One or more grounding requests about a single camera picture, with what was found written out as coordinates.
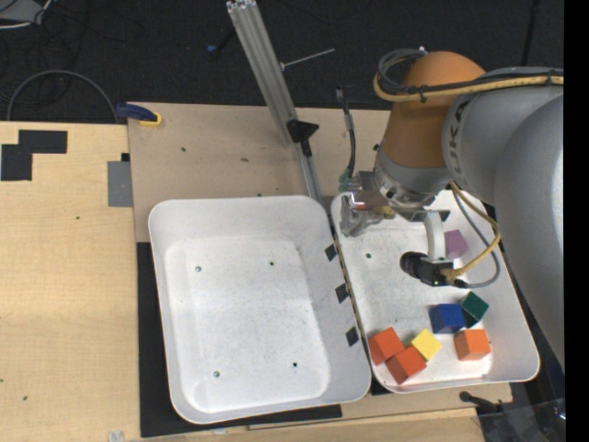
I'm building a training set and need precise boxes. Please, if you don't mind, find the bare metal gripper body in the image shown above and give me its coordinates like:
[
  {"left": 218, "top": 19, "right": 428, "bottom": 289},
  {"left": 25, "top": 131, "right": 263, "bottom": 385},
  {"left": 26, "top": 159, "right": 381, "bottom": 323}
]
[{"left": 350, "top": 169, "right": 438, "bottom": 223}]

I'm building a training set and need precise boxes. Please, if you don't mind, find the white plastic tray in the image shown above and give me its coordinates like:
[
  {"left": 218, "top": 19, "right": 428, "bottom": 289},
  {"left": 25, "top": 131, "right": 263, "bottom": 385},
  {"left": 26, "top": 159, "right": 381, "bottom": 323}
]
[
  {"left": 329, "top": 190, "right": 541, "bottom": 395},
  {"left": 147, "top": 194, "right": 374, "bottom": 425}
]

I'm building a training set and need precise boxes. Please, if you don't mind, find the purple cube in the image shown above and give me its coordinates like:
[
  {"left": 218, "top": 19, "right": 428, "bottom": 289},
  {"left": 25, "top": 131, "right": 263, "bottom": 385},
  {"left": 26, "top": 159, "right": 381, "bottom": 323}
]
[{"left": 443, "top": 228, "right": 469, "bottom": 260}]

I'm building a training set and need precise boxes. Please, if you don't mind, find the red cube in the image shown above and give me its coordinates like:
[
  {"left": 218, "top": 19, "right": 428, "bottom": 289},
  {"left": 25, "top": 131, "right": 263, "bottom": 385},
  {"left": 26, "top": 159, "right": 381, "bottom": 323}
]
[
  {"left": 367, "top": 326, "right": 407, "bottom": 366},
  {"left": 385, "top": 344, "right": 428, "bottom": 386}
]

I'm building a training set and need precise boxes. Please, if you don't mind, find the blue cube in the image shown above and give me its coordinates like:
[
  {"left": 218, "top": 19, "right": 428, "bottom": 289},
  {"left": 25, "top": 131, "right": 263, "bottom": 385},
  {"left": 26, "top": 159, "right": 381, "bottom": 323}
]
[{"left": 428, "top": 302, "right": 468, "bottom": 335}]

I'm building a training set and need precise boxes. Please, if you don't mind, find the yellow cube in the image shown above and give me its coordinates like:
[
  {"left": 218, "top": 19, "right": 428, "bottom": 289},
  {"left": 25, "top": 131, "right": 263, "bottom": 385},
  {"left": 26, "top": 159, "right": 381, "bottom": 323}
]
[{"left": 410, "top": 327, "right": 444, "bottom": 362}]

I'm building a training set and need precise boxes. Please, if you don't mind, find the green cube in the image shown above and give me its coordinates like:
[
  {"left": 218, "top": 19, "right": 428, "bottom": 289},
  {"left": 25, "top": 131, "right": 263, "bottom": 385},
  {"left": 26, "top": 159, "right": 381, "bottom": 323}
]
[{"left": 460, "top": 290, "right": 491, "bottom": 329}]

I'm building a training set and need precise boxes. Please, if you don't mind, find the orange cube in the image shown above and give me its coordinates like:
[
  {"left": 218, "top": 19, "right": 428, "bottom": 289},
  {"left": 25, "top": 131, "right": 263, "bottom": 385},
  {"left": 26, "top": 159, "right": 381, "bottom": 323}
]
[{"left": 453, "top": 328, "right": 492, "bottom": 362}]

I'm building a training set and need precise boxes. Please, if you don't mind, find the black cylinder on white bracket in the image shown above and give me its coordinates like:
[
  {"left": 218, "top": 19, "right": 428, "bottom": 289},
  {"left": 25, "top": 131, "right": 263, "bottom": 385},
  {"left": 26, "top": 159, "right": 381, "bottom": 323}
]
[{"left": 398, "top": 209, "right": 456, "bottom": 287}]

